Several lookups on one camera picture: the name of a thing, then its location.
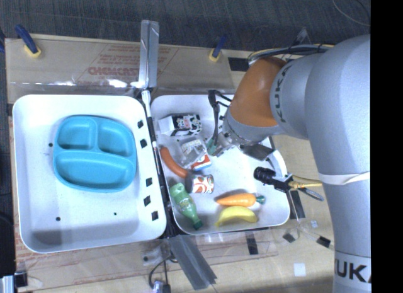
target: gray carpet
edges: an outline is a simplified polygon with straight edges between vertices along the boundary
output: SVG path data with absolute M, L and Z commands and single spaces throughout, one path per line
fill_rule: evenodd
M 368 23 L 371 0 L 335 0 L 354 20 Z M 33 33 L 138 41 L 141 20 L 158 21 L 160 43 L 226 49 L 286 47 L 306 27 L 313 43 L 338 43 L 370 28 L 342 15 L 332 0 L 0 0 L 0 26 L 16 37 Z M 12 273 L 13 239 L 4 56 L 0 54 L 0 276 Z

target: plastic bottle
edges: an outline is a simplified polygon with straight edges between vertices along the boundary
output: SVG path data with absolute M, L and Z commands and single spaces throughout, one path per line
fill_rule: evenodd
M 182 183 L 177 183 L 169 188 L 169 194 L 175 200 L 179 211 L 187 218 L 189 218 L 193 227 L 197 230 L 202 227 L 203 223 L 197 216 L 196 205 L 189 193 L 186 192 Z

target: blue plate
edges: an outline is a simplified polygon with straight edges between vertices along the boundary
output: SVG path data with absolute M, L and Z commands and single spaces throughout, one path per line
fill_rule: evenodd
M 69 187 L 97 192 L 123 190 L 136 174 L 133 133 L 109 118 L 70 116 L 57 129 L 53 165 L 56 177 Z

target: banana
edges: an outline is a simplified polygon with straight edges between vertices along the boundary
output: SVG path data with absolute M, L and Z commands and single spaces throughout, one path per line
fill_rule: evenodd
M 219 219 L 215 223 L 215 225 L 218 227 L 223 222 L 227 222 L 235 218 L 241 218 L 247 222 L 258 221 L 258 217 L 256 217 L 256 214 L 254 214 L 254 212 L 251 209 L 239 205 L 233 205 L 221 211 Z

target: tin can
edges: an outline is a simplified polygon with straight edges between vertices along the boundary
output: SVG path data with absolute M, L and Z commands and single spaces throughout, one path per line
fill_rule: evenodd
M 212 193 L 214 178 L 212 175 L 188 175 L 185 180 L 188 193 Z

